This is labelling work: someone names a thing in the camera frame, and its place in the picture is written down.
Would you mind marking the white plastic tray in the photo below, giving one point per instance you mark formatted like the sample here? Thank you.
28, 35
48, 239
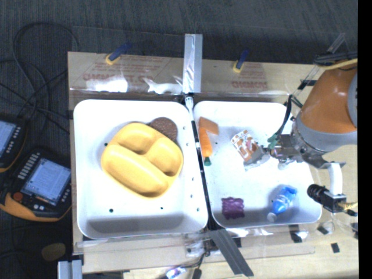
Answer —
93, 214
247, 185

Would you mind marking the white and orange patterned carton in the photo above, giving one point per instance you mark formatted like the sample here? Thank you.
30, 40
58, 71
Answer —
242, 144

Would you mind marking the purple grapes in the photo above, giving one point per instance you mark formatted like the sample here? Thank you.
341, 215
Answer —
233, 208

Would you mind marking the thin black and white rod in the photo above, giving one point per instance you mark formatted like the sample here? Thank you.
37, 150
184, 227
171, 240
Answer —
200, 167

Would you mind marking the brown cardboard board red print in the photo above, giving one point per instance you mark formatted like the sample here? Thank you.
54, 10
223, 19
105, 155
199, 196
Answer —
87, 64

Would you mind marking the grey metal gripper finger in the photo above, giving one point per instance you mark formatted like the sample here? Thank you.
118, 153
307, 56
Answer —
265, 150
255, 159

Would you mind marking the yellow divided plate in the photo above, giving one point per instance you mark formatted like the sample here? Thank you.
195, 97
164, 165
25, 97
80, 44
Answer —
136, 167

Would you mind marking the orange wedge slice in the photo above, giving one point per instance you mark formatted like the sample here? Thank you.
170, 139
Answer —
210, 126

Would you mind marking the orange carrot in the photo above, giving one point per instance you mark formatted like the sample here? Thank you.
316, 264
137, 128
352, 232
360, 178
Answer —
205, 145

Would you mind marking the black cylinder on white bracket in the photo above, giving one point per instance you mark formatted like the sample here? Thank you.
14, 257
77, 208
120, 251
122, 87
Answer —
325, 196

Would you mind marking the blue plastic bottle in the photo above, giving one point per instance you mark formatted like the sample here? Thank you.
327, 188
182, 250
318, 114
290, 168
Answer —
282, 202

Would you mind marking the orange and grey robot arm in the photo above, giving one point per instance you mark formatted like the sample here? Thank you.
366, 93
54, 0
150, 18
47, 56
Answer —
328, 103

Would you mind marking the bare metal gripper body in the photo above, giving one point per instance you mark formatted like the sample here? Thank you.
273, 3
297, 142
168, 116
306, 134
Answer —
287, 148

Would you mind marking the brown round biscuit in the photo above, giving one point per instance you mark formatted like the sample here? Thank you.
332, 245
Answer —
165, 126

